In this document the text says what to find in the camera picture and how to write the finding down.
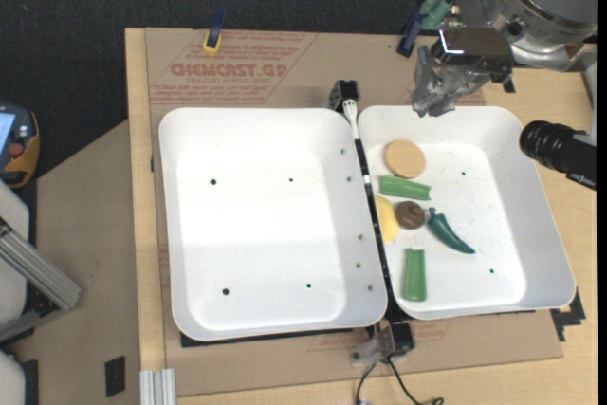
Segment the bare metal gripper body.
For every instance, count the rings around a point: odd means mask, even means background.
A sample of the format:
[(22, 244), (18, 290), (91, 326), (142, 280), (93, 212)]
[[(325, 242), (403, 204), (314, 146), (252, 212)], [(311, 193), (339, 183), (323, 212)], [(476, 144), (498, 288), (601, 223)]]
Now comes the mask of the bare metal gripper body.
[(597, 26), (597, 0), (450, 0), (437, 58), (460, 84), (508, 83), (514, 66), (581, 71)]

